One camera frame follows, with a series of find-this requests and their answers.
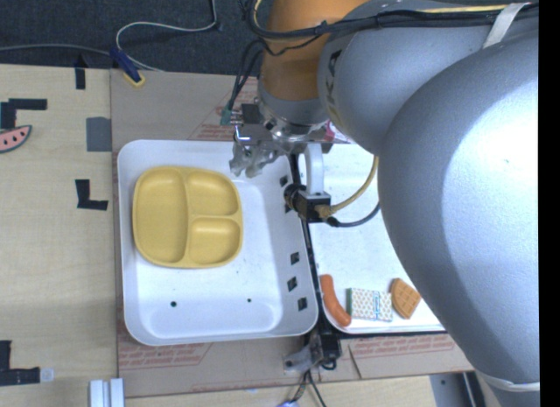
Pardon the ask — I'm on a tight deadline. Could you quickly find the orange toy sausage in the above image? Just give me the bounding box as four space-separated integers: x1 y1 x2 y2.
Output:
318 273 353 328

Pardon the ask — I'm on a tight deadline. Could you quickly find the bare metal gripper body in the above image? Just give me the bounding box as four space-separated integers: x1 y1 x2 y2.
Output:
233 102 333 156

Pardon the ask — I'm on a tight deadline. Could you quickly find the yellow divided plate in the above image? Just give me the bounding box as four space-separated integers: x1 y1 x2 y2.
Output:
131 165 245 270

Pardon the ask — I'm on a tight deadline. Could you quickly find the white plastic tray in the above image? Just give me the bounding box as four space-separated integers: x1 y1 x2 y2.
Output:
116 138 320 347
286 140 448 336

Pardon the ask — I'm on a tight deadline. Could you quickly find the thin black and white rod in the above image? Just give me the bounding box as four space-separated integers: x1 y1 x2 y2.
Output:
288 153 327 336

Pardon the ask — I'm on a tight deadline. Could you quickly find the white patterned packet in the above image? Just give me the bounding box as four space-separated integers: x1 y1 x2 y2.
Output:
345 287 395 323

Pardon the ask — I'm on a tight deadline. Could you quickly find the black cylinder on white bracket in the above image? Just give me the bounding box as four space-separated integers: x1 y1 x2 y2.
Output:
283 142 333 223

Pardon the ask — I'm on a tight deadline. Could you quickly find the pink watermelon slice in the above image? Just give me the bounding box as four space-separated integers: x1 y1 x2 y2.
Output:
0 124 34 154

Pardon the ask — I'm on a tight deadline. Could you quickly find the orange waffle biscuit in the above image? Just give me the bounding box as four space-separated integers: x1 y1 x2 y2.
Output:
389 277 423 320

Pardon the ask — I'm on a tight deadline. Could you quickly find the brown cardboard board red print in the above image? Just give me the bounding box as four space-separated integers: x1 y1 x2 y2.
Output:
108 67 479 398

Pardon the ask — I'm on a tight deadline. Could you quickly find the black block with thin wires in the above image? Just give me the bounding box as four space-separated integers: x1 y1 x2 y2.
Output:
282 331 343 374

